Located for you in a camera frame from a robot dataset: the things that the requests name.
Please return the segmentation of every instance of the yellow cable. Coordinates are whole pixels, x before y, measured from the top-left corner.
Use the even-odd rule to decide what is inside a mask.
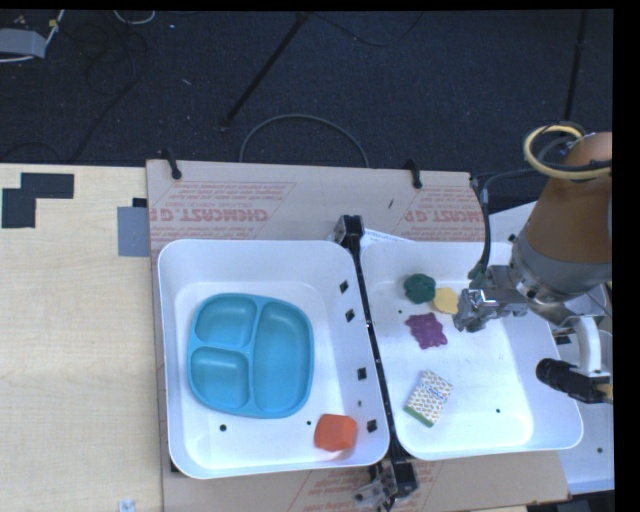
[[[559,178],[562,180],[589,180],[592,178],[598,178],[600,176],[608,175],[611,172],[611,167],[601,167],[599,169],[591,169],[589,171],[561,171],[553,169],[548,165],[544,165],[540,162],[531,152],[531,144],[533,140],[542,132],[563,132],[573,135],[576,139],[582,138],[582,133],[572,126],[564,126],[561,124],[555,124],[551,126],[542,126],[536,130],[533,130],[524,140],[524,158],[531,167],[540,171],[547,176],[553,178]]]

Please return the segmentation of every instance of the light blue object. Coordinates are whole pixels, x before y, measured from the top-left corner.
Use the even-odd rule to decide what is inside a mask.
[[[311,322],[278,299],[214,295],[196,311],[187,353],[189,386],[206,406],[256,418],[284,418],[309,398]]]

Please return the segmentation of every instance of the green object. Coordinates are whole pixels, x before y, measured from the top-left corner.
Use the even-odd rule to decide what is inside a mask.
[[[436,296],[436,281],[424,274],[413,274],[404,282],[404,291],[415,304],[429,302]]]

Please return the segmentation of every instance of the cardboard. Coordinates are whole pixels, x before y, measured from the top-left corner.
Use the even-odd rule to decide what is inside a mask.
[[[368,468],[215,480],[171,471],[157,257],[167,243],[180,238],[325,240],[341,215],[361,215],[365,228],[410,240],[482,241],[484,223],[469,176],[422,171],[423,187],[415,189],[408,171],[394,169],[177,165],[182,178],[173,180],[167,161],[147,162],[165,510],[359,510],[353,492],[369,481]],[[447,512],[569,497],[555,452],[412,462],[419,488],[393,510]]]

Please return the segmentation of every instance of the black fabric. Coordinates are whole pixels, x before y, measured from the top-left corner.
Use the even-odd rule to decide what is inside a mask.
[[[58,12],[1,9],[0,27],[46,36]],[[143,166],[171,147],[177,160],[512,171],[525,134],[563,119],[577,55],[570,121],[612,130],[613,9],[586,10],[577,44],[583,12],[314,13],[224,129],[296,12],[67,10],[45,59],[0,64],[0,161]],[[490,209],[544,183],[498,180]]]

